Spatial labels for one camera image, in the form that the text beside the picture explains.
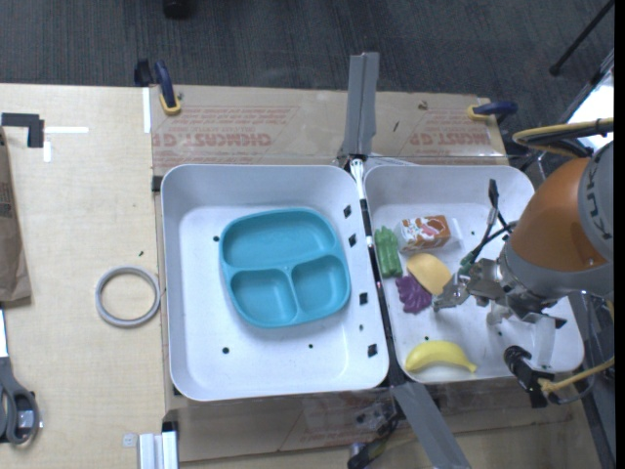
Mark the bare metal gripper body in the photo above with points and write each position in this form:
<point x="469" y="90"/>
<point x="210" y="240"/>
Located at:
<point x="484" y="281"/>

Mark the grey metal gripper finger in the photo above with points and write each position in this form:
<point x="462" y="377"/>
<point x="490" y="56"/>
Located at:
<point x="446" y="303"/>
<point x="457" y="284"/>

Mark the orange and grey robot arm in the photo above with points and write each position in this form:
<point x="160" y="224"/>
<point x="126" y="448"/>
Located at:
<point x="552" y="242"/>

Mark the yellow toy cheese slice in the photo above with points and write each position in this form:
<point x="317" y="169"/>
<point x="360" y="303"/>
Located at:
<point x="429" y="269"/>

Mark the purple toy grapes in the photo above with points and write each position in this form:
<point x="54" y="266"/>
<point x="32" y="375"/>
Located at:
<point x="412" y="297"/>

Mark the yellow banana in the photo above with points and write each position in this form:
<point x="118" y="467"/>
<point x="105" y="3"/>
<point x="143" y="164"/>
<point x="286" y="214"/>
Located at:
<point x="437" y="355"/>

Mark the orange and white carton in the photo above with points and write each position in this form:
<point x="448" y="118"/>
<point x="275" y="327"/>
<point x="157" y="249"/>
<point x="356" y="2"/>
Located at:
<point x="425" y="232"/>

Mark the green toy asparagus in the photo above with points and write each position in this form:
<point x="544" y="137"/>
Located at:
<point x="388" y="257"/>

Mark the white plastic tray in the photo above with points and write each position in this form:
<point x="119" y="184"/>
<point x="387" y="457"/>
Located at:
<point x="205" y="350"/>
<point x="439" y="188"/>

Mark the blue divided plate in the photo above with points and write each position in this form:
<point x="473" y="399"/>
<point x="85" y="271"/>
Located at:
<point x="278" y="242"/>

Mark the brown cardboard board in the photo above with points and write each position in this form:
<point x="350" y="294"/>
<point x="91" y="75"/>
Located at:
<point x="273" y="125"/>

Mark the white tape roll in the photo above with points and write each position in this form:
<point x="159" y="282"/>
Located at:
<point x="102" y="306"/>

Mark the brown paper bag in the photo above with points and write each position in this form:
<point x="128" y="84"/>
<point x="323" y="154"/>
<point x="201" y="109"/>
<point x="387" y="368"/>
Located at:
<point x="10" y="242"/>

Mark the grey scissors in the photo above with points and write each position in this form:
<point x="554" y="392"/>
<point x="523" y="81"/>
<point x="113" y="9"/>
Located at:
<point x="19" y="423"/>

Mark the black cylinder on white bracket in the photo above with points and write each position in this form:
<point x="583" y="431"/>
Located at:
<point x="525" y="364"/>

